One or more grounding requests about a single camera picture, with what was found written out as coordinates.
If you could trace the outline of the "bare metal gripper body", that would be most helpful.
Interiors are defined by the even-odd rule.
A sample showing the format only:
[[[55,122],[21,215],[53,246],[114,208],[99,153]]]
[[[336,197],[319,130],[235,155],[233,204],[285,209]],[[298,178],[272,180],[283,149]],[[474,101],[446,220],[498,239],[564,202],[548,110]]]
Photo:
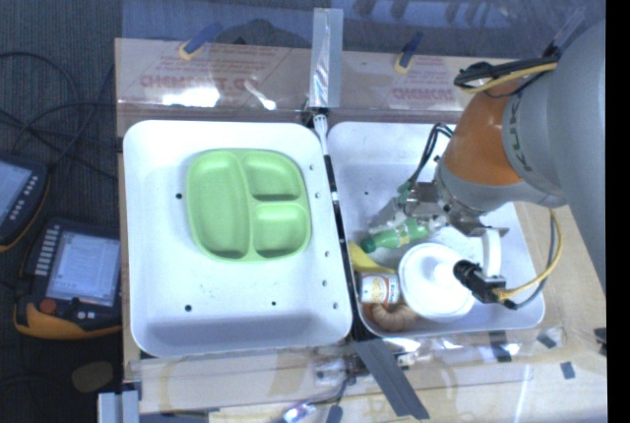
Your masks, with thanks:
[[[480,237],[490,229],[504,236],[510,230],[509,227],[484,224],[481,218],[486,215],[486,211],[465,206],[435,182],[417,182],[413,185],[404,201],[404,212],[409,217],[421,219],[440,217],[446,225],[468,237]]]

